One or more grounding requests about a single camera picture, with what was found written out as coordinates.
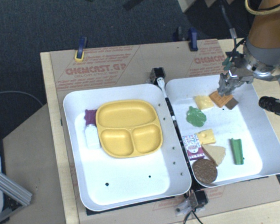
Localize brown chocolate piece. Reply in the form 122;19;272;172
224;97;240;111

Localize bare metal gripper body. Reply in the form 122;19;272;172
226;56;280;86

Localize thin black and white rod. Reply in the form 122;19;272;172
156;75;195;182

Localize green celery stick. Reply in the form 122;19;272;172
230;137;245;167

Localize round brown biscuit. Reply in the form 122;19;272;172
191;156;220;186

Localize orange biscuit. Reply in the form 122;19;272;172
208;89;235;110

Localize yellow divided plate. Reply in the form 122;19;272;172
93;96;165;161

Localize brown cardboard board red print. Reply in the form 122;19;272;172
49;28;280;224

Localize white bottle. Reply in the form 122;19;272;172
83;122;101;150

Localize purple grapes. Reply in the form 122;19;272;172
83;108;100;128

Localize yellow cheese slice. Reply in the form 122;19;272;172
194;128;217;147
193;93;216;112

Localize green lettuce leaf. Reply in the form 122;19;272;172
185;104;208;130

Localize tan triangular bread slice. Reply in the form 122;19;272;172
201;142;228;168

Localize black cylinder on white bracket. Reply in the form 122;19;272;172
255;74;280;121

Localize red and white carton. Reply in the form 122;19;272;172
181;132;206;162

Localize white plastic tray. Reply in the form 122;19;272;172
61;79;194;214
164;68;280;192

